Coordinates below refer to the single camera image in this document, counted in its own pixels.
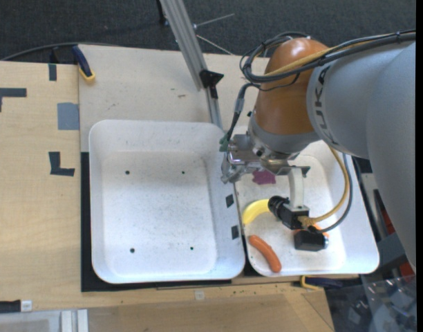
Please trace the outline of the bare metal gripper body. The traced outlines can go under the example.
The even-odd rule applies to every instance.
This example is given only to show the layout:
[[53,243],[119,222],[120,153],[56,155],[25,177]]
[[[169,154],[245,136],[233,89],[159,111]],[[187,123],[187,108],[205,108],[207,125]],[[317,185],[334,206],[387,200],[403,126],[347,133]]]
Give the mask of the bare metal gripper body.
[[296,152],[273,151],[256,138],[254,142],[248,134],[236,134],[227,148],[227,175],[242,176],[262,170],[277,176],[287,174],[289,162],[296,157]]

